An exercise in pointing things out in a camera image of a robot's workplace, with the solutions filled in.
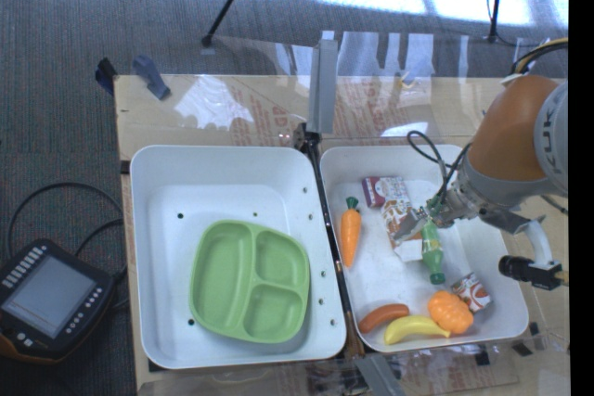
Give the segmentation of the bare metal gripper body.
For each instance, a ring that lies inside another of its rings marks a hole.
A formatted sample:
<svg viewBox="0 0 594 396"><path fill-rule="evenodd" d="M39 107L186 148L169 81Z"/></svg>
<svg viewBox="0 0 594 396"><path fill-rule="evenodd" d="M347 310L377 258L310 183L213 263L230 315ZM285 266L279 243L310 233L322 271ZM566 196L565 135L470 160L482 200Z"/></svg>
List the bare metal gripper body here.
<svg viewBox="0 0 594 396"><path fill-rule="evenodd" d="M453 222L472 219L478 208L457 188L440 189L426 203L426 210L435 222Z"/></svg>

